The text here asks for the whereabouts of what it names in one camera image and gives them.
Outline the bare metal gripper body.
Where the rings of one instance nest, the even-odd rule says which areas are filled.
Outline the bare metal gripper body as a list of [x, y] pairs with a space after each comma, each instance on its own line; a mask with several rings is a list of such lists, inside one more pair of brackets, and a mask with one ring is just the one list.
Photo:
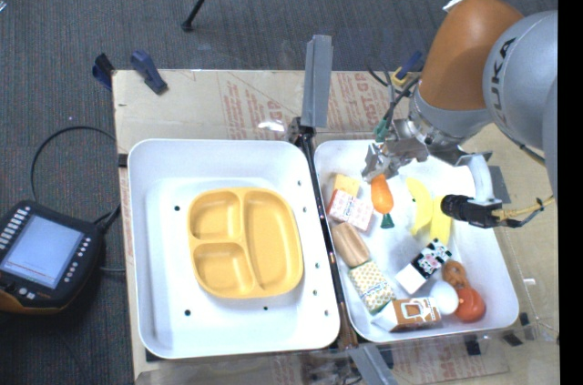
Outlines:
[[385, 141], [390, 157], [426, 161], [430, 156], [445, 163], [458, 163], [461, 148], [457, 137], [450, 137], [423, 119], [394, 119]]

